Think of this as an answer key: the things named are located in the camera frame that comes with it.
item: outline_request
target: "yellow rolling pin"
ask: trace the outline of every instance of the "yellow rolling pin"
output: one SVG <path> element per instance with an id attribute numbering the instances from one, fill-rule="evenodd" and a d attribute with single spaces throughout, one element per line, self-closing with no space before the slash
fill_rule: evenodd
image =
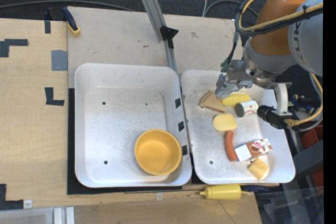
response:
<path id="1" fill-rule="evenodd" d="M 207 186 L 199 194 L 212 200 L 239 200 L 242 194 L 249 194 L 249 192 L 243 191 L 239 184 L 224 184 Z"/>

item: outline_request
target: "white tray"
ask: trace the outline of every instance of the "white tray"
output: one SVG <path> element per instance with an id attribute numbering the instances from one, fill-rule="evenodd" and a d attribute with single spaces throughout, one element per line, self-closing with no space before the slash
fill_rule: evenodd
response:
<path id="1" fill-rule="evenodd" d="M 138 136 L 149 129 L 188 145 L 180 81 L 168 67 L 86 63 L 75 74 L 75 172 L 91 188 L 182 186 L 192 168 L 189 153 L 173 173 L 152 176 L 134 156 Z"/>
<path id="2" fill-rule="evenodd" d="M 231 162 L 225 153 L 224 132 L 214 129 L 212 120 L 218 112 L 199 106 L 200 99 L 208 91 L 215 90 L 219 72 L 186 70 L 181 76 L 184 109 L 188 126 L 195 172 L 204 183 L 287 183 L 295 176 L 295 166 L 284 130 L 278 130 L 256 114 L 237 117 L 234 107 L 226 107 L 226 113 L 235 116 L 238 128 L 234 131 L 233 146 L 237 147 L 260 138 L 268 138 L 273 150 L 261 159 L 269 166 L 268 174 L 258 180 L 248 169 L 250 162 Z M 273 90 L 253 85 L 242 89 L 259 105 L 276 107 Z"/>

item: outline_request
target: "orange bowl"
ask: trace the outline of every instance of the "orange bowl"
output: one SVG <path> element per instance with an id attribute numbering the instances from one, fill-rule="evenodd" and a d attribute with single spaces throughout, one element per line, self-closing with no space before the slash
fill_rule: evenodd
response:
<path id="1" fill-rule="evenodd" d="M 169 132 L 151 129 L 142 133 L 134 147 L 135 159 L 143 171 L 150 175 L 174 172 L 182 158 L 181 146 Z"/>

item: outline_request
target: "toy sausage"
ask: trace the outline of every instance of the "toy sausage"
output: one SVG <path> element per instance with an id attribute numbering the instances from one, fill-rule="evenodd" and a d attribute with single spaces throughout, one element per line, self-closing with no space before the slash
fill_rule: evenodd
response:
<path id="1" fill-rule="evenodd" d="M 232 145 L 233 135 L 233 131 L 227 131 L 224 138 L 226 155 L 232 162 L 237 160 L 237 155 Z"/>

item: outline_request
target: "blue and yellow clamp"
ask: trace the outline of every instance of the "blue and yellow clamp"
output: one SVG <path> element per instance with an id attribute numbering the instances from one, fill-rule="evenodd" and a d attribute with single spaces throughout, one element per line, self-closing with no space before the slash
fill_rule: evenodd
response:
<path id="1" fill-rule="evenodd" d="M 65 16 L 65 19 L 68 22 L 68 28 L 73 34 L 78 34 L 80 32 L 79 26 L 76 24 L 75 19 L 73 18 L 72 14 L 68 10 L 67 7 L 62 8 L 62 13 Z"/>

